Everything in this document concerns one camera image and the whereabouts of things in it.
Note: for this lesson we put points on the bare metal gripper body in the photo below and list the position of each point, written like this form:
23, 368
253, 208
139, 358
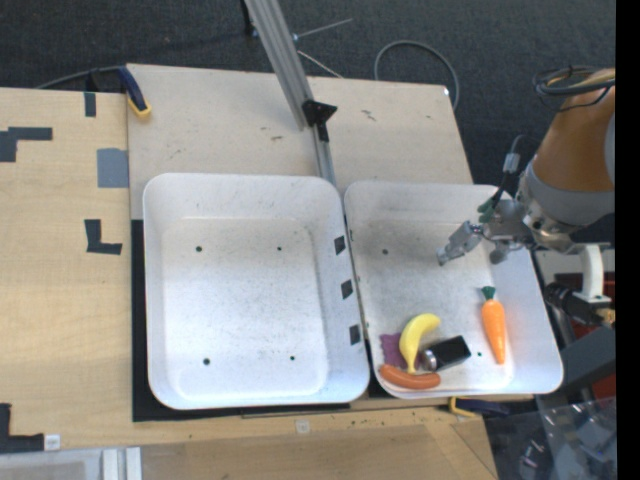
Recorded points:
505, 220

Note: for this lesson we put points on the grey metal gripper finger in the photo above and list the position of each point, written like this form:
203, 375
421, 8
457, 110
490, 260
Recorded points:
460, 242
499, 255

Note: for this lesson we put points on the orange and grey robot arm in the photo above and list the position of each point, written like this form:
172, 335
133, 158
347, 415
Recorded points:
575, 153

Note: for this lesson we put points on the white plastic tray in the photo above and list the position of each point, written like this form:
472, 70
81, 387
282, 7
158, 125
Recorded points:
245, 298
425, 283

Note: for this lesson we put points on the orange carrot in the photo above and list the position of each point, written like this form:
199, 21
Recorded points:
494, 325

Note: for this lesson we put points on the yellow banana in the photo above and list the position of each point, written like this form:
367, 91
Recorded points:
416, 335

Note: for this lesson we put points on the black can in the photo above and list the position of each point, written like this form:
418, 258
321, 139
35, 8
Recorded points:
450, 353

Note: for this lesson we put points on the purple grapes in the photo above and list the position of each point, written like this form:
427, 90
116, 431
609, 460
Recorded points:
389, 347

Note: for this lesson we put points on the orange sausage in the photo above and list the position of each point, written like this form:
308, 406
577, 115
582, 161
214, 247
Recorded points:
410, 380

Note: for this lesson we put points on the black cylinder on white bracket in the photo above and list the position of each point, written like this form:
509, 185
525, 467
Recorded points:
592, 273

